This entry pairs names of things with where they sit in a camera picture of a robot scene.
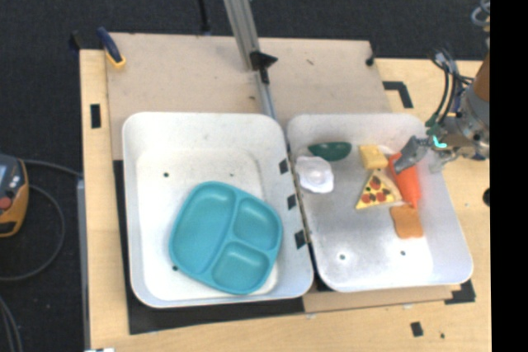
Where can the yellow toy cheese block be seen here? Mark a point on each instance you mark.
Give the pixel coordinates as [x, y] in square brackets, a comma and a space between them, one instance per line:
[372, 156]

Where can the thin black and white rod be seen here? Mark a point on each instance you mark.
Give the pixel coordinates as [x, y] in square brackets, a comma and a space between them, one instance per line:
[267, 97]

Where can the brown toy bread slice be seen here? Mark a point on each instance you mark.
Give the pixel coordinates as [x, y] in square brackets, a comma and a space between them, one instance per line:
[407, 222]

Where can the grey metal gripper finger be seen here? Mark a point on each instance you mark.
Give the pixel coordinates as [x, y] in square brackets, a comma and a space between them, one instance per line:
[412, 152]
[437, 162]

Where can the pale brown flat board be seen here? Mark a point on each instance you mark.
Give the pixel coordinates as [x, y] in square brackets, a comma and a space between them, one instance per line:
[185, 74]

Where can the black block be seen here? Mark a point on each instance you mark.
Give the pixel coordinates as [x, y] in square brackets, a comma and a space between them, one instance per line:
[262, 60]

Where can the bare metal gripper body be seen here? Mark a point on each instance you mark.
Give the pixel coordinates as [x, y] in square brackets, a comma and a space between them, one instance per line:
[468, 138]

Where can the toy pizza slice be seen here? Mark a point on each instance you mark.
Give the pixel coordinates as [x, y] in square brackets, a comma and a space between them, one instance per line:
[375, 191]

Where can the green bowl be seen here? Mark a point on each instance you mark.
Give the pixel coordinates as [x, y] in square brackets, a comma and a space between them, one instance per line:
[330, 151]

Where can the white toy fried egg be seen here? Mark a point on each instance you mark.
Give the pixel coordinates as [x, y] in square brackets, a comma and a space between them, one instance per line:
[315, 175]

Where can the white plastic tray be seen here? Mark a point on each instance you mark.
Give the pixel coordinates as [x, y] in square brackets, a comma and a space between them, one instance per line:
[371, 251]
[206, 136]

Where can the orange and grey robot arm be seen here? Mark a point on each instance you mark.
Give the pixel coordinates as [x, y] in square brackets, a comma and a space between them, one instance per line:
[482, 84]

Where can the orange toy carrot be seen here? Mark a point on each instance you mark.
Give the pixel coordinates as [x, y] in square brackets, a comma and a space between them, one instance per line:
[408, 185]

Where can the teal divided plate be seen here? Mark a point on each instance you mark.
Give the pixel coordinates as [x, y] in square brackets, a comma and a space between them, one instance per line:
[224, 237]

